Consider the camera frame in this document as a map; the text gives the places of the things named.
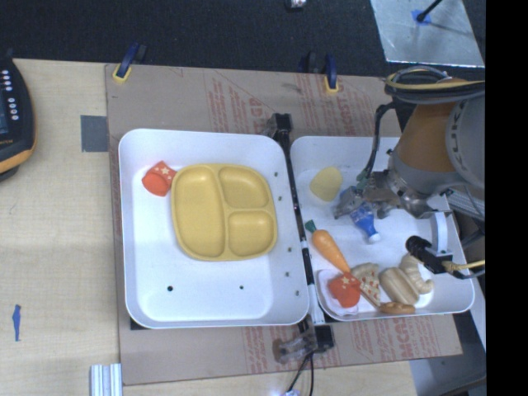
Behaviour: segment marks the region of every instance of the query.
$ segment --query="yellow divided dish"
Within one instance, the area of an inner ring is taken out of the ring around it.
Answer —
[[[172,181],[172,223],[191,257],[242,260],[276,243],[275,206],[266,179],[237,164],[193,164]]]

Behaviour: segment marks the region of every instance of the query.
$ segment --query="table surface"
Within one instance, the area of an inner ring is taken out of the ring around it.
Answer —
[[[86,395],[120,362],[108,153],[81,116],[106,116],[105,64],[15,59],[38,115],[35,153],[0,183],[0,394]],[[12,315],[21,306],[19,341]],[[294,372],[125,386],[124,395],[279,395]],[[309,371],[295,386],[309,392]],[[315,371],[313,394],[412,395],[406,361]]]

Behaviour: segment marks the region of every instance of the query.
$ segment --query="white tray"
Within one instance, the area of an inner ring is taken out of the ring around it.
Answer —
[[[393,149],[396,138],[382,139],[375,161],[375,171],[387,168],[388,149]],[[328,166],[337,167],[343,175],[342,190],[356,184],[357,174],[365,167],[372,148],[372,138],[306,136],[298,138],[291,146],[290,158],[294,168],[295,185],[299,197],[303,221],[313,219],[318,229],[326,229],[334,237],[351,267],[365,262],[379,264],[379,272],[385,268],[398,266],[407,253],[405,242],[412,235],[431,241],[431,223],[428,219],[415,219],[404,210],[391,210],[385,219],[375,219],[375,227],[381,235],[381,241],[369,244],[364,234],[351,222],[348,216],[334,219],[332,208],[338,202],[329,203],[320,200],[309,189],[309,183],[315,175]],[[433,197],[429,201],[433,208],[448,210],[444,197]],[[464,252],[460,245],[453,217],[447,219],[448,247],[453,251],[453,261],[465,264]],[[313,273],[335,267],[318,254],[311,244],[311,233],[306,231],[309,251],[312,257]],[[415,315],[452,314],[464,312],[474,302],[474,286],[471,280],[459,280],[445,273],[433,275],[422,265],[420,272],[424,279],[433,279],[434,290],[421,295],[416,304]],[[389,302],[388,296],[381,291],[382,302]],[[393,315],[377,311],[361,297],[358,313],[346,318],[332,315],[338,320],[356,321],[369,318],[390,318]]]
[[[276,245],[243,261],[188,257],[172,227],[170,193],[146,191],[157,162],[174,170],[197,163],[252,167],[268,181],[277,218]],[[125,301],[146,328],[286,325],[301,321],[309,296],[282,148],[261,135],[132,130],[119,144]]]

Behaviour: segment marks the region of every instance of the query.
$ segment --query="orange carrot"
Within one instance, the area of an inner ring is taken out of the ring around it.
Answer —
[[[304,224],[304,227],[312,233],[312,243],[321,255],[343,273],[350,273],[350,266],[332,235],[327,230],[317,229],[313,220]]]

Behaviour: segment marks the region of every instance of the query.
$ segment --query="cardboard sheet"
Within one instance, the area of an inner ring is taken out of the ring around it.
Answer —
[[[130,320],[125,307],[120,231],[118,143],[129,130],[158,128],[260,134],[273,113],[290,113],[291,138],[303,135],[371,136],[374,113],[390,101],[380,78],[339,77],[340,91],[325,90],[323,76],[134,65],[115,82],[106,66],[106,94],[114,214],[120,362],[125,385],[296,370],[272,353],[277,339],[297,326],[150,330]],[[395,114],[382,134],[398,136]],[[332,324],[335,347],[314,360],[316,368],[404,361],[461,353],[451,315]]]

